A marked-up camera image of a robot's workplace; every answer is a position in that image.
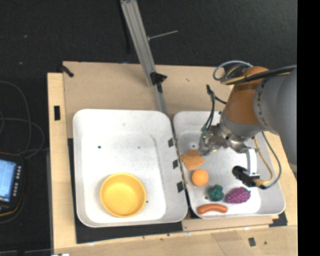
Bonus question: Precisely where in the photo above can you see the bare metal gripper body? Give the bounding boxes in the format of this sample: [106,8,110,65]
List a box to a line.
[203,124,251,154]

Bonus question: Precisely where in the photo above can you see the orange toast slice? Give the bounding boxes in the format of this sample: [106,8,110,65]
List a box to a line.
[180,149,206,172]

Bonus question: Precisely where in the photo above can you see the white plastic tray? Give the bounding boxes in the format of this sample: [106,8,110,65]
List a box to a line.
[72,108,189,228]
[172,110,287,220]

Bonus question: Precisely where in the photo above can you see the orange ball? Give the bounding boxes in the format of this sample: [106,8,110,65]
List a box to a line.
[191,168,210,187]

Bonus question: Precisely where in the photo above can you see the green broccoli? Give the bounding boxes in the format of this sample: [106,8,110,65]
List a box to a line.
[207,184,225,202]

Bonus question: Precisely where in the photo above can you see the purple grapes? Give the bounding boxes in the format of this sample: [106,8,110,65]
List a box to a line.
[225,186,252,204]

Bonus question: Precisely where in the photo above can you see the orange sausage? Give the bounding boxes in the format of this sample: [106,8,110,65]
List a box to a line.
[196,203,229,215]

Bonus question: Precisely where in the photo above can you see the yellow bowl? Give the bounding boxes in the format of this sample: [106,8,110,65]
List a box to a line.
[99,172,148,218]

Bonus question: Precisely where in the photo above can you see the brown cardboard board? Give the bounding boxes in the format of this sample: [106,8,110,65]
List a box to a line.
[61,61,298,232]

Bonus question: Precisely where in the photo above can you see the black cylinder on white bracket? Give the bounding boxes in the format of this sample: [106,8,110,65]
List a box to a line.
[231,147,262,188]

